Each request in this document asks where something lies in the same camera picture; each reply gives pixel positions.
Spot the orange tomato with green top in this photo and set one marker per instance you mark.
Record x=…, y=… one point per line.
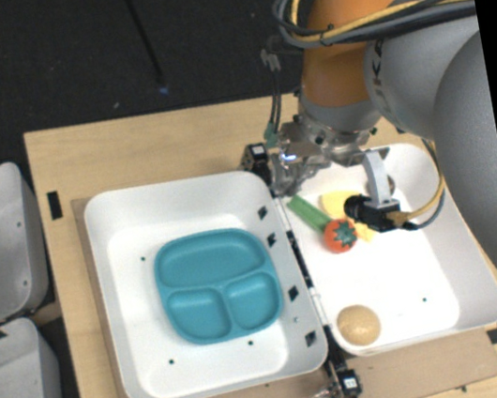
x=340, y=236

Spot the thin black and white rod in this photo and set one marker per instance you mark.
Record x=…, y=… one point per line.
x=309, y=278

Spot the beige round bread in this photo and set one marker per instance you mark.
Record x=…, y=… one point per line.
x=359, y=325

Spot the white plastic tray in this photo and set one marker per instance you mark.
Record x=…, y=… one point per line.
x=139, y=308
x=408, y=270

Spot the green rectangular stick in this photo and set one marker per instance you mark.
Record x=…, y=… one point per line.
x=308, y=211

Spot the blue divided plate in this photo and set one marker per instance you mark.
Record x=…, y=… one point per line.
x=216, y=285

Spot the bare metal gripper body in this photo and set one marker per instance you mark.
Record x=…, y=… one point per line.
x=315, y=145

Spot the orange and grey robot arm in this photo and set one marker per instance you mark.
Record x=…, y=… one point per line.
x=423, y=81

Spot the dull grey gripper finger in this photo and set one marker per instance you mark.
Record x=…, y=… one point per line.
x=284, y=177
x=311, y=171

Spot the yellow toy food piece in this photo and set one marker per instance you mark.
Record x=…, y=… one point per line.
x=333, y=204

